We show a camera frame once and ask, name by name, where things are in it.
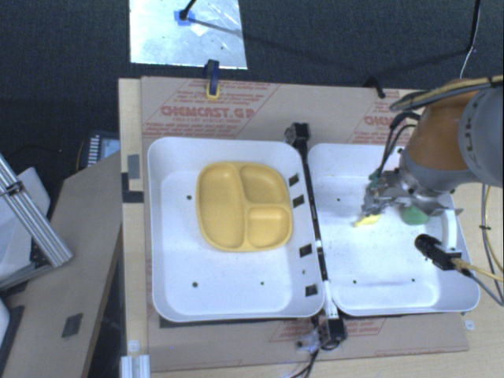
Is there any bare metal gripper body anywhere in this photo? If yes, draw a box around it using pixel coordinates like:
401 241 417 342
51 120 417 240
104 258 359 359
364 169 454 214

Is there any yellow banana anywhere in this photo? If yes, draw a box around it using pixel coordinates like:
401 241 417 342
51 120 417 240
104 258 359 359
350 213 381 228

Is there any green rounded toy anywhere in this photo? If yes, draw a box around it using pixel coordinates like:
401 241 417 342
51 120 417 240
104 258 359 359
400 205 428 226

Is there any thin black and white rod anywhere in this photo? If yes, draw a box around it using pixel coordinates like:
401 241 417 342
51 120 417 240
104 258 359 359
294 139 336 319

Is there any white plastic tray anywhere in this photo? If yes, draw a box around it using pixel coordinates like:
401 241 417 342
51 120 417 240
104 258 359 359
307 143 482 317
146 136 326 324

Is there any yellow divided plate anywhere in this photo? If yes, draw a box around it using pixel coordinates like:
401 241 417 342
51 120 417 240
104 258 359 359
195 161 295 254

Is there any brown cardboard board red print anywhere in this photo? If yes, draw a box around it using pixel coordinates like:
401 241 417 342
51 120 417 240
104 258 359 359
139 76 470 373

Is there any black cylinder on white bracket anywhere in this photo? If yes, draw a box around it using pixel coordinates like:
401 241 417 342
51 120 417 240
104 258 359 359
413 207 464 272

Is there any black block with thin wires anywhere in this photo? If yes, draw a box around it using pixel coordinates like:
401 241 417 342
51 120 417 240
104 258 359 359
317 316 350 350
284 122 312 146

